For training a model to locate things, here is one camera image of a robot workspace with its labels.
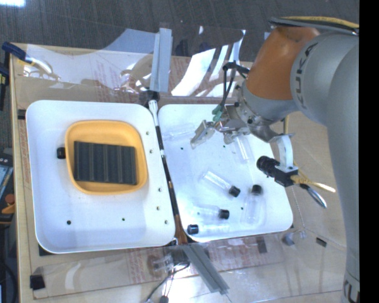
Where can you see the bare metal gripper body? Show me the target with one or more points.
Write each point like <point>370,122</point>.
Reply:
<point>251,123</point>

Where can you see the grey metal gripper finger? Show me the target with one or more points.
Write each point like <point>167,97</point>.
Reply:
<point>202,133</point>
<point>231,136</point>

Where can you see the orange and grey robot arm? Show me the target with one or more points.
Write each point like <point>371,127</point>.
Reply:
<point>322,84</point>

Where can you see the white plastic tray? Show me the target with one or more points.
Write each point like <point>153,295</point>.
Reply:
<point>91,219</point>
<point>189,169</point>

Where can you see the thin black and white rod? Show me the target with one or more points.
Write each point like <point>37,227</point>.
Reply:
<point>164,159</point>

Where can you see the black ribbed block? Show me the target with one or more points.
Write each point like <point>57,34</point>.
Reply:
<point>105,163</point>

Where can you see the brown cardboard board, red print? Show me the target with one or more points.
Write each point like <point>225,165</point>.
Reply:
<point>82,87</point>

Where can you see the black bottle cap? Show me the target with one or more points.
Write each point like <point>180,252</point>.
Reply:
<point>61,153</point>

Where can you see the black cylinder on white bracket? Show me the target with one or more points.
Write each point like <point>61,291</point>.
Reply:
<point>276,170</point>

